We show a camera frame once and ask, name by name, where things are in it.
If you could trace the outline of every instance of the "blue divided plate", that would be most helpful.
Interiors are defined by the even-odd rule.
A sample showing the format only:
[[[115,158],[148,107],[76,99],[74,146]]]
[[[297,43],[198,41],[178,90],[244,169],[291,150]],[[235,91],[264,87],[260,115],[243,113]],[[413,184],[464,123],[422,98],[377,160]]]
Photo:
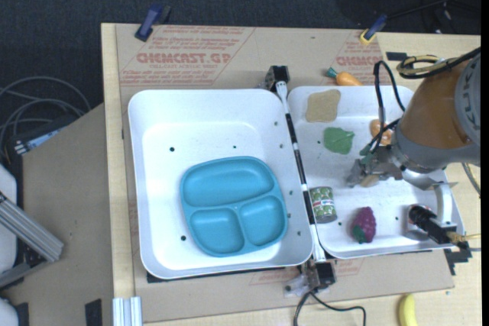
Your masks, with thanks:
[[[254,157],[230,157],[188,169],[180,182],[186,223],[197,245],[230,257],[277,243],[287,211],[275,175]]]

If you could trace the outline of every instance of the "green can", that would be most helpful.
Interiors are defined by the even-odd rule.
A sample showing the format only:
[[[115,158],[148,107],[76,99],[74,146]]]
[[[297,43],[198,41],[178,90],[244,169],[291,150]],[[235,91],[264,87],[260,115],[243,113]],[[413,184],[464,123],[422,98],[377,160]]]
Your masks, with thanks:
[[[329,223],[338,218],[333,199],[333,190],[328,186],[320,186],[309,190],[313,211],[317,223]]]

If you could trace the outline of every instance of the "wooden table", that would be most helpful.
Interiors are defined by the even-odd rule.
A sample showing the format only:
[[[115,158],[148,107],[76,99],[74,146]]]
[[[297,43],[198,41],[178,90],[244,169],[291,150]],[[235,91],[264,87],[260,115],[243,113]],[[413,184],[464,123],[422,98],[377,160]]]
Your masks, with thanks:
[[[409,54],[433,53],[443,57],[458,56],[481,44],[480,37],[434,34],[378,34],[383,53],[404,52]],[[126,167],[123,140],[120,86],[118,79],[118,53],[115,24],[102,25],[103,77],[105,90],[105,120],[108,148],[108,183],[110,195],[112,270],[114,295],[130,298],[135,295],[131,238],[129,232]],[[416,81],[398,79],[402,86],[416,89]],[[468,234],[481,232],[481,202],[471,187],[460,165],[447,170],[451,181],[459,182],[454,188],[461,216]],[[476,325],[482,323],[481,303],[481,254],[474,253],[469,263],[457,264],[455,288],[443,292],[416,293],[416,313],[419,324]],[[338,306],[363,305],[368,314],[368,324],[396,325],[398,295],[355,302],[335,303]],[[271,325],[291,324],[295,308],[277,308],[266,311],[249,311],[238,314],[183,319],[153,324],[183,325]],[[300,324],[361,324],[357,312],[337,313],[320,305],[303,308]]]

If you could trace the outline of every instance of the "white robot component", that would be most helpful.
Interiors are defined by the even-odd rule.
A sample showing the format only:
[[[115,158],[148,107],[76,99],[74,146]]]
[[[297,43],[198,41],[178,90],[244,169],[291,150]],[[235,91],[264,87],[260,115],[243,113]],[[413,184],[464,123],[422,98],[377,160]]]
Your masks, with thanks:
[[[0,298],[0,321],[2,326],[18,326],[18,315],[11,305]]]
[[[0,192],[17,204],[17,183],[6,168],[0,165]],[[17,237],[0,224],[0,274],[14,266],[17,255]]]

